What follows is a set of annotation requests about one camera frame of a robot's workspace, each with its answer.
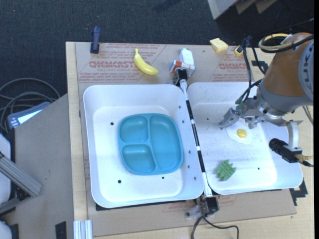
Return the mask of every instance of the wooden table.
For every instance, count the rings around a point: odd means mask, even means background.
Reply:
[[[67,58],[67,83],[69,98],[69,118],[71,137],[71,159],[72,159],[72,187],[74,219],[85,221],[88,219],[86,188],[84,178],[84,161],[82,149],[81,121],[79,118],[79,93],[76,68],[75,42],[66,43]],[[300,124],[300,146],[304,155],[313,155],[313,126],[308,121],[302,110],[296,111],[292,117],[294,120],[303,120]],[[308,194],[305,198],[298,198],[296,207],[297,214],[293,216],[281,216],[262,218],[255,220],[237,221],[218,224],[219,226],[237,225],[240,230],[240,238],[289,238],[289,239],[311,239],[315,238],[314,227],[314,169],[302,167]],[[192,227],[165,229],[130,233],[123,235],[104,236],[98,238],[108,239],[162,239],[190,238]],[[235,229],[218,230],[210,225],[202,225],[196,229],[196,238],[236,238]]]

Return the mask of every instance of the wire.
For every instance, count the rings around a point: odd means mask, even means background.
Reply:
[[[205,218],[206,214],[202,215],[201,217],[199,217],[197,219],[197,221],[195,222],[193,229],[191,231],[191,239],[194,239],[194,234],[195,234],[195,230],[198,226],[198,224],[200,223],[201,219],[204,219],[208,224],[210,224],[212,227],[217,228],[217,229],[230,229],[230,228],[235,228],[237,230],[237,239],[239,239],[239,228],[237,226],[227,226],[227,227],[219,227],[214,225],[213,223],[209,222],[206,218]]]
[[[237,239],[239,239],[239,228],[235,225],[231,225],[231,226],[227,226],[227,227],[219,227],[219,226],[216,226],[214,225],[213,223],[209,222],[205,217],[203,217],[203,219],[208,223],[210,224],[211,226],[213,226],[214,228],[217,228],[217,229],[230,229],[230,228],[235,228],[237,230]]]
[[[305,161],[305,160],[302,162],[302,165],[308,166],[308,167],[314,167],[313,164],[311,164],[311,163],[309,163],[308,161]]]
[[[245,59],[245,63],[246,63],[246,66],[247,66],[247,72],[248,72],[248,89],[247,89],[247,92],[246,92],[246,97],[243,100],[243,102],[245,102],[248,99],[248,96],[249,96],[249,93],[250,93],[250,89],[252,88],[251,87],[251,69],[250,69],[248,58],[247,58],[247,50],[246,50],[246,39],[244,39],[244,41],[243,41],[243,48],[244,48],[244,53],[243,53],[244,54],[244,59]]]
[[[251,88],[254,87],[254,86],[258,86],[260,83],[261,83],[262,79],[258,80],[257,82],[254,82],[252,85],[251,85]],[[249,91],[249,88],[247,88],[245,90],[245,92],[242,94],[242,97],[245,96],[245,94]]]
[[[262,51],[264,51],[266,53],[278,53],[278,52],[283,52],[286,50],[296,48],[297,46],[315,38],[315,35],[311,34],[311,35],[309,35],[309,36],[305,37],[304,39],[297,41],[297,42],[290,42],[290,43],[285,43],[285,44],[275,45],[275,46],[266,46],[265,45],[266,41],[271,40],[274,37],[286,38],[287,36],[288,36],[287,34],[283,34],[283,33],[271,34],[271,35],[265,36],[263,39],[261,39],[259,41],[258,46]]]
[[[277,29],[277,30],[274,30],[274,31],[271,31],[271,32],[268,32],[268,33],[259,34],[259,35],[257,35],[257,36],[254,36],[253,39],[258,39],[258,38],[260,38],[260,37],[263,37],[263,36],[266,36],[266,35],[269,35],[269,34],[274,34],[274,33],[282,32],[282,31],[284,31],[284,30],[286,30],[286,29],[291,29],[291,28],[293,28],[293,27],[296,27],[296,26],[299,26],[299,25],[303,25],[303,24],[312,22],[312,21],[314,21],[314,20],[315,20],[315,18],[310,18],[310,19],[308,19],[308,20],[306,20],[306,21],[302,21],[302,22],[296,23],[296,24],[294,24],[294,25],[289,25],[289,26],[287,26],[287,27],[283,27],[283,28],[280,28],[280,29]]]
[[[249,40],[247,40],[247,41],[248,41],[250,47],[251,47],[252,50],[253,50],[253,54],[254,54],[254,57],[255,57],[255,60],[256,60],[256,63],[257,63],[257,66],[258,66],[259,70],[260,70],[263,74],[265,74],[266,71],[264,71],[264,69],[261,67],[261,65],[260,65],[260,63],[259,63],[258,56],[257,56],[257,52],[256,52],[255,48],[251,45],[251,43],[250,43]]]
[[[311,123],[312,125],[314,125],[314,118],[312,117],[312,115],[311,115],[311,113],[310,113],[310,111],[309,111],[308,106],[303,106],[303,109],[304,109],[304,111],[305,111],[305,113],[306,113],[306,115],[307,115],[307,117],[308,117],[310,123]]]
[[[54,93],[57,95],[57,97],[60,98],[60,94],[58,93],[58,91],[51,84],[49,84],[49,83],[47,83],[47,82],[45,82],[43,80],[37,79],[37,78],[18,78],[18,79],[12,80],[12,81],[7,82],[6,84],[4,84],[0,88],[0,92],[3,91],[3,89],[8,87],[9,85],[11,85],[13,83],[16,83],[16,82],[21,82],[21,81],[36,81],[36,82],[42,83],[42,84],[48,86],[50,89],[52,89],[54,91]],[[5,95],[2,95],[2,94],[0,94],[0,97],[3,98],[3,99],[7,99],[7,100],[13,99],[12,97],[5,96]]]
[[[289,9],[291,11],[296,11],[296,12],[303,14],[303,15],[309,15],[308,12],[291,7],[285,0],[280,0],[280,1],[287,7],[287,9]]]
[[[4,84],[3,86],[1,86],[0,92],[3,91],[8,86],[17,82],[22,82],[22,81],[35,81],[35,82],[44,84],[45,86],[49,87],[54,92],[57,98],[60,98],[58,91],[52,85],[37,78],[18,78],[18,79],[12,80]],[[52,103],[57,99],[57,98],[52,98],[35,91],[24,92],[22,94],[19,94],[17,97],[10,97],[7,95],[0,94],[0,98],[8,101],[8,103],[3,108],[0,108],[0,133],[7,132],[6,125],[5,125],[5,117],[6,115],[8,116],[9,114],[13,114],[15,108],[31,108],[37,105],[39,101],[49,101],[50,103]]]
[[[290,10],[289,8],[283,8],[280,10],[280,12],[277,14],[276,16],[276,19],[275,19],[275,23],[274,23],[274,29],[276,29],[276,25],[277,25],[277,22],[278,22],[278,19],[279,19],[279,16],[280,14],[285,11],[285,10],[288,10],[290,12],[290,22],[292,23],[292,10]]]

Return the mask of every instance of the white bracket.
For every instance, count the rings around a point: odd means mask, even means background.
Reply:
[[[300,121],[289,121],[287,122],[287,129],[288,129],[288,136],[289,136],[289,142],[288,146],[286,146],[287,149],[290,149],[291,151],[301,150],[299,148],[299,131],[298,131],[298,124]]]
[[[213,193],[211,192],[211,188],[208,185],[206,172],[203,172],[202,176],[203,176],[203,180],[204,180],[204,195],[205,195],[205,197],[212,197]]]
[[[73,222],[74,239],[93,239],[92,221]]]

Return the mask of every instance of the egg yolk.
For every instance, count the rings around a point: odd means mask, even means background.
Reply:
[[[237,130],[237,135],[240,138],[246,138],[247,132],[244,129],[240,128],[240,129]]]

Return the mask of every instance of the white object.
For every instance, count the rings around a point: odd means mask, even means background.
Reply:
[[[204,188],[196,144],[182,90],[170,84],[95,85],[83,96],[94,201],[105,208],[180,201]],[[164,175],[135,175],[122,163],[118,125],[130,115],[160,113],[180,132],[184,161]]]
[[[235,107],[246,88],[247,83],[233,82],[193,83],[188,88],[209,186],[221,195],[298,187],[303,180],[300,164],[288,163],[268,146],[272,138],[288,142],[285,127],[259,123],[248,129],[240,119],[228,133],[227,128],[219,128],[224,114]],[[247,131],[250,144],[235,137],[236,127]],[[215,171],[227,159],[236,171],[227,181],[220,181]]]
[[[12,232],[8,225],[0,221],[0,238],[12,239]]]
[[[11,159],[11,146],[9,141],[0,134],[0,151],[8,159]],[[11,181],[4,174],[0,172],[0,204],[8,201],[11,192]]]
[[[182,48],[179,53],[180,62],[186,63],[188,65],[194,65],[193,53],[187,49]]]

